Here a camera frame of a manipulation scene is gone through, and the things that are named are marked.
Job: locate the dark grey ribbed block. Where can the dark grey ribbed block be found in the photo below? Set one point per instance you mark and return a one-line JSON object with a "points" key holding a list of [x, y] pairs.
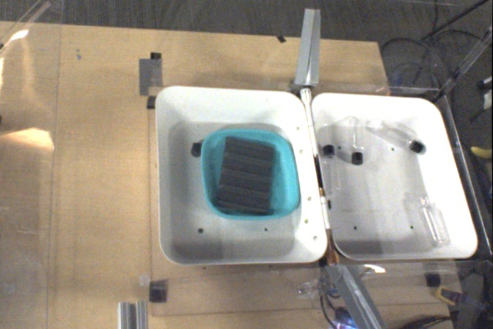
{"points": [[246, 177]]}

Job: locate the small black cap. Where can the small black cap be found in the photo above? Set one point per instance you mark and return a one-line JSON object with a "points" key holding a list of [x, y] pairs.
{"points": [[196, 149]]}

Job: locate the teal bowl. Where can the teal bowl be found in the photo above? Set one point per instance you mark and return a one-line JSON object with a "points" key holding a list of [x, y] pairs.
{"points": [[287, 181]]}

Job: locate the white plastic tray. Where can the white plastic tray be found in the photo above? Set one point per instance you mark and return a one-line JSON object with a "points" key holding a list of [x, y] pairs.
{"points": [[389, 185], [185, 108]]}

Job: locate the thin black and white rod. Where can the thin black and white rod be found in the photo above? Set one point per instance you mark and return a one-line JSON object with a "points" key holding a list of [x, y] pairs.
{"points": [[306, 96]]}

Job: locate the clear plastic bottle black cap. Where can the clear plastic bottle black cap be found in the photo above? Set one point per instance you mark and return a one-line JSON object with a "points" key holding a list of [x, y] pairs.
{"points": [[328, 150], [357, 157], [416, 145]]}

